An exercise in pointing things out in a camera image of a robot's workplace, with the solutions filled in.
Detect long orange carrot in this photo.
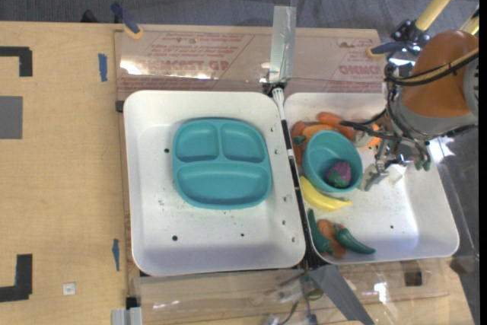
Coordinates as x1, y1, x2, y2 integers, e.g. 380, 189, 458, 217
317, 111, 357, 141

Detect orange round fruit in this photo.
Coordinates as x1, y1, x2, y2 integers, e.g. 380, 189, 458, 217
364, 123, 384, 148

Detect thin black and white rod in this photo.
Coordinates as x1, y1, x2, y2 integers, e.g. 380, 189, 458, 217
270, 84, 319, 271

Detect teal bowl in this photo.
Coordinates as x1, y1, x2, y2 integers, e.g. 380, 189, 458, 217
301, 129, 364, 194

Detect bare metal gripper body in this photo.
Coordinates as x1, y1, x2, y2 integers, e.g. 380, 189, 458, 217
374, 133, 432, 170

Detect white plastic tray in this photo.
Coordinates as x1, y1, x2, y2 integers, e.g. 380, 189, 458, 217
123, 89, 307, 277
283, 91, 460, 266

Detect teal divided plate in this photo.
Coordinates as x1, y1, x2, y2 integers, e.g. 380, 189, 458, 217
171, 117, 273, 211

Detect green chili pepper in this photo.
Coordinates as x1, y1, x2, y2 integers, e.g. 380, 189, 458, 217
333, 224, 377, 256

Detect yellow banana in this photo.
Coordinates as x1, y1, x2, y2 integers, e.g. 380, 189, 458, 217
298, 175, 353, 212

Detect purple grapes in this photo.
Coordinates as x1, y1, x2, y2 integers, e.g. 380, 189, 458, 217
324, 160, 353, 190

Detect brown cardboard board, red print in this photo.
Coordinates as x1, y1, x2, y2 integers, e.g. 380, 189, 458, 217
113, 24, 471, 325

